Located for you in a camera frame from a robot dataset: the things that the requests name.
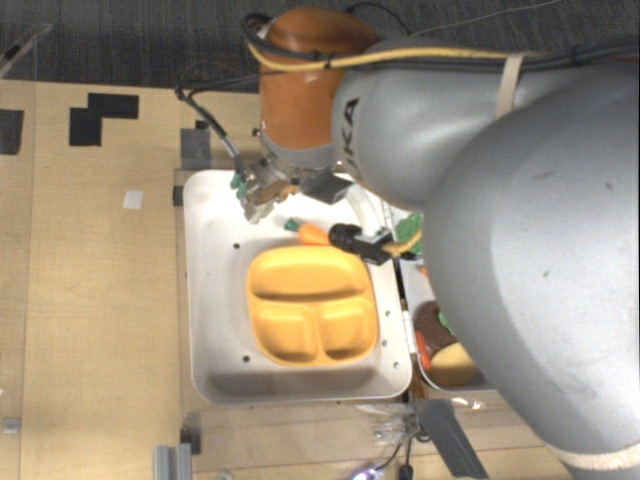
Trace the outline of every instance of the tape band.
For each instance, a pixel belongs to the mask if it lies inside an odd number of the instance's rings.
[[[640,441],[617,452],[598,454],[568,452],[547,443],[545,446],[567,466],[587,471],[619,471],[640,466]]]
[[[500,119],[513,110],[513,99],[520,78],[520,68],[526,56],[526,53],[515,53],[509,55],[504,63],[500,89],[498,89],[498,100],[496,101],[496,119]]]

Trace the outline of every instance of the carpeted floor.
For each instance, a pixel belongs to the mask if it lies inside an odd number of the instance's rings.
[[[547,0],[0,0],[0,49],[29,24],[51,23],[39,47],[38,79],[169,87],[198,60],[242,69],[246,53],[238,22],[248,12],[277,15],[299,5],[344,9],[359,1],[392,9],[417,31]],[[566,0],[432,35],[465,45],[552,49],[637,34],[638,9],[639,0]],[[379,9],[356,13],[376,29],[399,29]],[[29,76],[28,62],[11,73]]]

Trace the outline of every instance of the yellow plate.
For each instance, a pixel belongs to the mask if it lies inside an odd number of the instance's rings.
[[[265,251],[249,266],[246,291],[258,346],[276,363],[347,363],[378,339],[369,273],[358,257],[334,247]]]

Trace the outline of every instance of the wooden table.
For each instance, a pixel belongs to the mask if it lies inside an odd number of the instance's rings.
[[[103,119],[101,147],[71,147],[70,108],[90,92],[137,95],[139,116]],[[201,101],[255,155],[257,96]],[[0,435],[0,478],[150,479],[153,448],[178,442],[188,380],[172,190],[180,129],[196,116],[171,90],[7,81],[0,108],[25,111],[19,155],[0,156],[0,417],[21,418],[19,433]],[[140,209],[123,208],[129,191],[142,191]],[[512,432],[498,449],[480,427],[470,435],[492,478],[568,478],[528,429]],[[415,479],[449,478],[424,446]],[[232,472],[331,480],[359,465],[287,463]]]

